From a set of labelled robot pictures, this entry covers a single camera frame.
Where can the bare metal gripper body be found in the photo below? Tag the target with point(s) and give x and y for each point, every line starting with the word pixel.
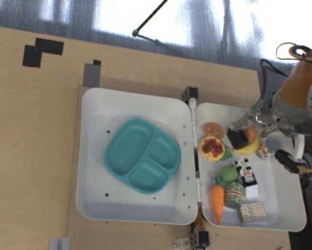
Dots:
pixel 277 122

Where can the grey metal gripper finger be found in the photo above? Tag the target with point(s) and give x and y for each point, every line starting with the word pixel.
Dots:
pixel 264 132
pixel 241 121

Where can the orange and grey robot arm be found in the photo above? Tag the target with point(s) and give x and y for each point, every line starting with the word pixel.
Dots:
pixel 297 84

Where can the orange rounded toy food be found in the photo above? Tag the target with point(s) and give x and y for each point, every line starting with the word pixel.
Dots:
pixel 251 134

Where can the white and orange small can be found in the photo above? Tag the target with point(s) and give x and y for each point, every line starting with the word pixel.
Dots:
pixel 264 152

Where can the yellow banana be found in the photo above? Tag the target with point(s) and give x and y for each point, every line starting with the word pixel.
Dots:
pixel 249 149

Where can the orange pretzel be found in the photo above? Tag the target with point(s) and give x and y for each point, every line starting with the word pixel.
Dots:
pixel 208 129

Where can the yellow pasta with meatballs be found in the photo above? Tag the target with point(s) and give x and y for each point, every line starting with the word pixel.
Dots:
pixel 212 150

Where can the black and white milk carton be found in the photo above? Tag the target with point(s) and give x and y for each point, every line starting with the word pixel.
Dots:
pixel 248 177

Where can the thin black and white rod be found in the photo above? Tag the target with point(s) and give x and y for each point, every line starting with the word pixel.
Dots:
pixel 194 128

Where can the green apple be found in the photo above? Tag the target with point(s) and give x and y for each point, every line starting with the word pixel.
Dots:
pixel 229 173

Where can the white plastic tray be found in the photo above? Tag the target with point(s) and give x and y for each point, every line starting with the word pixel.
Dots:
pixel 93 187
pixel 282 197

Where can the green and white can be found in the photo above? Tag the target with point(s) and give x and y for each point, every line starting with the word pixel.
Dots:
pixel 233 193

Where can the yellow patterned packet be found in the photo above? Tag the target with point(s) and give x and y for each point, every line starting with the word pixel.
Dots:
pixel 252 212

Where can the orange carrot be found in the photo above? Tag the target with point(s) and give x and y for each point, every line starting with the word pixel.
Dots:
pixel 217 198

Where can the teal divided plate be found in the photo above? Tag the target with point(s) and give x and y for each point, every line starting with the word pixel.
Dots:
pixel 130 152

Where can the black cylinder on white bracket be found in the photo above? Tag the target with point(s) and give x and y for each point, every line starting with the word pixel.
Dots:
pixel 287 159

